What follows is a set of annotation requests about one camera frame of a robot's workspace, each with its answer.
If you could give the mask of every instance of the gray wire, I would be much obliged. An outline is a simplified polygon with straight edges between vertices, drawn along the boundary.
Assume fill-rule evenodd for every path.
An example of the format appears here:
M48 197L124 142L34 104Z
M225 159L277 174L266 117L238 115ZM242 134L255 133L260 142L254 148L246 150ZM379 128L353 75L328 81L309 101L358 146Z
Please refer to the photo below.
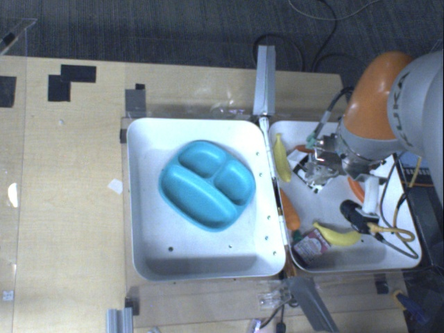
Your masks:
M304 16L309 17L311 19L318 19L318 20L321 20L321 21L341 21L343 19L347 19L347 18L349 18L351 16L355 16L356 14L360 13L362 10L364 10L367 7L373 5L374 3L377 3L377 2L380 2L380 1L382 1L382 0L373 0L373 1L369 2L369 3L366 3L365 5L360 7L358 10L356 10L356 11L354 11L354 12L352 12L352 13L346 15L346 16L337 17L337 18L332 19L332 18L328 18L328 17L319 17L319 16L314 16L314 15L307 14L307 13L299 10L297 7L295 7L293 5L293 3L291 2L291 0L288 0L291 8L293 8L293 10L295 10L296 12L299 12L301 15L304 15Z

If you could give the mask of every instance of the banana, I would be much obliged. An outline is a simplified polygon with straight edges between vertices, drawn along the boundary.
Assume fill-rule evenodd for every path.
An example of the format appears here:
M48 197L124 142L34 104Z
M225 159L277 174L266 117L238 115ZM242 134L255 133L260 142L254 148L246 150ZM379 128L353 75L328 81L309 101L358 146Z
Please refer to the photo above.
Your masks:
M276 142L273 146L273 154L275 158L275 165L277 173L282 181L290 182L291 169L289 161L287 160L287 152L285 151L284 144L280 139L281 133L276 134Z
M346 233L339 233L329 228L321 226L319 223L314 222L313 226L318 229L324 239L335 246L352 246L361 239L361 233L351 230Z

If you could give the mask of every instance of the wooden surface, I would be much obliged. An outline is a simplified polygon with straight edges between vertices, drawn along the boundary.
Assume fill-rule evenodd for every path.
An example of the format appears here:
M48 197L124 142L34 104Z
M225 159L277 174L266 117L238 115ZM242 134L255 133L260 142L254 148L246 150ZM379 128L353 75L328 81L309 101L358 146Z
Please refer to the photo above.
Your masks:
M17 59L5 60L14 65ZM51 103L48 75L60 74L61 64L94 65L97 80L72 83L70 103ZM122 180L119 129L125 89L146 84L148 112L195 117L215 103L251 108L255 72L41 58L26 60L26 71L20 65L16 74L26 72L27 96L12 330L105 332L106 310L121 309L126 296L123 196L108 188L113 179ZM277 73L276 108L289 117L315 120L340 87L338 76ZM322 296L342 332L407 331L402 312L388 296L377 297L371 285L360 293L353 284L342 286L341 293L334 291L335 285L327 286ZM174 300L173 295L156 294L158 302ZM3 303L0 310L0 315L11 316L12 303ZM159 315L168 323L174 313ZM244 332L247 325L248 320L170 323L161 332ZM11 332L9 324L0 329ZM288 312L287 331L311 332L300 309Z

